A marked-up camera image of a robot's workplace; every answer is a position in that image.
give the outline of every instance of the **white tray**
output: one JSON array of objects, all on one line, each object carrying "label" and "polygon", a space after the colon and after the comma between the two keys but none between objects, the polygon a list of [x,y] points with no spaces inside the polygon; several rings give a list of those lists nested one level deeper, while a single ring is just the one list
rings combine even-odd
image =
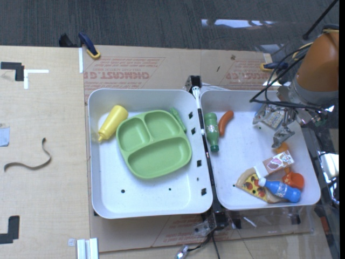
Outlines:
[{"label": "white tray", "polygon": [[[189,163],[160,178],[142,180],[133,175],[115,136],[98,142],[98,129],[114,105],[123,106],[129,112],[128,117],[151,110],[176,108],[192,147]],[[210,208],[213,200],[211,183],[192,94],[184,90],[99,89],[89,97],[88,114],[92,205],[97,214],[107,219],[120,219],[199,214]]]},{"label": "white tray", "polygon": [[[219,152],[211,153],[211,162],[220,203],[229,210],[247,210],[283,206],[313,205],[320,199],[320,186],[300,125],[294,122],[289,128],[295,135],[287,139],[289,151],[295,163],[291,170],[300,173],[305,186],[298,203],[268,204],[234,186],[239,176],[248,168],[276,155],[273,144],[275,131],[263,123],[253,125],[253,117],[259,103],[249,100],[257,91],[209,90],[201,95],[203,114],[216,113],[218,121],[228,111],[234,111],[234,118],[227,123],[225,135],[219,138]],[[269,91],[271,100],[277,100],[276,91]],[[284,170],[274,174],[276,178],[284,175]]]}]

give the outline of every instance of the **yellow bottle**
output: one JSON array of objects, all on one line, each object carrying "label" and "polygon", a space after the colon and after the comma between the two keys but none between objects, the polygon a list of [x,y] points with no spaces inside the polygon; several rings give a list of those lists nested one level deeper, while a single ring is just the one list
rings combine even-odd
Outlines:
[{"label": "yellow bottle", "polygon": [[98,131],[98,141],[101,142],[103,139],[109,139],[116,132],[119,124],[126,120],[127,117],[128,111],[124,107],[114,106]]}]

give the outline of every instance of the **green plate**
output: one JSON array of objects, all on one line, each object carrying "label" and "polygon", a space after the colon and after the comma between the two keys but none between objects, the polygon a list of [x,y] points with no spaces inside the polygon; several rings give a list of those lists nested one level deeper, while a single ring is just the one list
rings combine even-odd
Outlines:
[{"label": "green plate", "polygon": [[128,168],[142,179],[174,172],[185,166],[192,155],[183,128],[164,110],[126,119],[117,128],[116,139]]}]

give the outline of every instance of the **blue clamp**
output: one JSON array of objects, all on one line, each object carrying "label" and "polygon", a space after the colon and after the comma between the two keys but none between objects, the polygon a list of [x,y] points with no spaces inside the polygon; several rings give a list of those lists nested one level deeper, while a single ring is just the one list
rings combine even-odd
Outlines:
[{"label": "blue clamp", "polygon": [[93,59],[99,59],[101,56],[100,52],[95,48],[92,41],[89,37],[84,34],[83,32],[79,32],[78,37],[80,38],[81,44],[85,44],[87,47],[86,52],[92,57]]},{"label": "blue clamp", "polygon": [[289,67],[288,63],[261,63],[260,64],[260,69],[262,71],[266,71],[266,72],[271,72],[273,69],[277,69],[277,70],[283,70],[283,69],[287,69]]}]

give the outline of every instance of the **green bottle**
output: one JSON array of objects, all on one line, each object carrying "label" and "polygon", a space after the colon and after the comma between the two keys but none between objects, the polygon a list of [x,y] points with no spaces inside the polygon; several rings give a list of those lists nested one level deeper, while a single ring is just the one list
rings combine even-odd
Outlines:
[{"label": "green bottle", "polygon": [[215,113],[210,112],[204,116],[206,139],[211,145],[212,152],[218,152],[218,139],[219,139],[219,128],[217,122],[217,116]]}]

